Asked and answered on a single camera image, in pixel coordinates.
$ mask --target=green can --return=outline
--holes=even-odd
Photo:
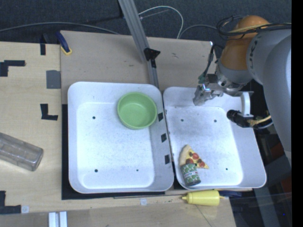
[[[201,182],[199,173],[197,171],[195,164],[190,163],[190,164],[182,165],[181,172],[183,174],[185,185],[187,187],[197,185]]]

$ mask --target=white tray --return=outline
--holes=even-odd
[[[179,183],[189,190],[259,188],[266,172],[252,128],[227,119],[230,109],[241,110],[241,98],[224,94],[195,106],[195,88],[170,87],[163,101],[171,150]],[[209,165],[198,169],[201,183],[186,187],[178,166],[181,149],[189,144]]]
[[[150,96],[158,118],[131,130],[117,103],[128,92]],[[77,82],[68,90],[69,181],[81,193],[158,192],[173,184],[161,92],[152,85]]]

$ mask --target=wooden table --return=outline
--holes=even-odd
[[[7,226],[37,218],[43,226],[46,212],[68,211],[71,226],[199,226],[234,227],[229,199],[218,207],[185,203],[187,191],[171,188],[165,195],[144,197],[62,200],[62,104],[67,89],[76,81],[148,83],[146,64],[140,61],[131,36],[62,31],[70,56],[60,46],[0,42],[0,62],[25,60],[25,67],[9,67],[0,77],[0,132],[44,149],[34,172],[0,161],[0,190],[6,191],[6,206],[21,204],[28,214],[0,216]],[[197,77],[207,64],[209,42],[148,38],[151,48],[161,51],[156,59],[160,90],[170,86],[196,87]],[[62,88],[46,86],[46,71],[61,72]],[[42,120],[40,104],[58,120]]]

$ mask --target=toy pizza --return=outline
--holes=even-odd
[[[194,163],[197,168],[208,169],[208,165],[200,158],[200,156],[194,152],[190,145],[186,145],[180,154],[179,165]]]

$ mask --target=green bowl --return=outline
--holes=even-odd
[[[119,99],[118,115],[121,122],[132,130],[149,127],[157,118],[157,106],[147,95],[127,93]]]

